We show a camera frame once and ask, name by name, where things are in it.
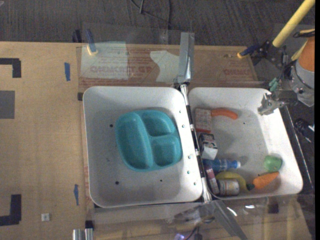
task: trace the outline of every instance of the orange carrot toy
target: orange carrot toy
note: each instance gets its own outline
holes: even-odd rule
[[[265,186],[269,185],[275,178],[279,175],[278,171],[260,175],[254,178],[252,184],[257,190],[263,189]]]

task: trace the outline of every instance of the yellow pole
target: yellow pole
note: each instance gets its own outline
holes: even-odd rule
[[[283,27],[281,32],[273,40],[272,44],[274,47],[280,48],[288,36],[294,31],[296,26],[301,22],[301,20],[306,16],[310,9],[315,5],[316,0],[304,0],[300,5],[298,10],[289,19],[287,24]]]

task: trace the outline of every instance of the orange toy sausage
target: orange toy sausage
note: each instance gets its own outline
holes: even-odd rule
[[[229,110],[229,109],[226,109],[226,108],[215,108],[215,109],[212,109],[211,110],[211,116],[212,117],[216,117],[216,116],[225,116],[225,117],[228,117],[228,118],[231,118],[231,119],[237,119],[238,118],[238,115],[237,113]]]

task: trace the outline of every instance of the metal bracket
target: metal bracket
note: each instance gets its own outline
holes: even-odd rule
[[[292,103],[297,102],[297,98],[293,99],[275,99],[272,94],[265,93],[263,95],[261,106],[258,107],[258,113],[260,115],[270,115],[272,114],[276,109],[280,109],[286,105],[290,105]]]
[[[180,39],[179,73],[175,84],[189,83],[194,76],[195,34],[182,32]]]

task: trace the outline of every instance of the gray carpet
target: gray carpet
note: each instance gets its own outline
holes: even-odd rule
[[[130,0],[0,0],[0,40],[72,42],[75,29],[96,27],[94,35],[108,32],[105,40],[129,28],[151,31],[166,29],[167,23],[139,14]],[[244,45],[261,43],[275,24],[290,19],[303,0],[170,0],[170,30],[196,34],[199,45]],[[167,0],[145,0],[144,10],[167,19]],[[301,24],[315,24],[315,8]],[[116,26],[112,31],[106,26]]]

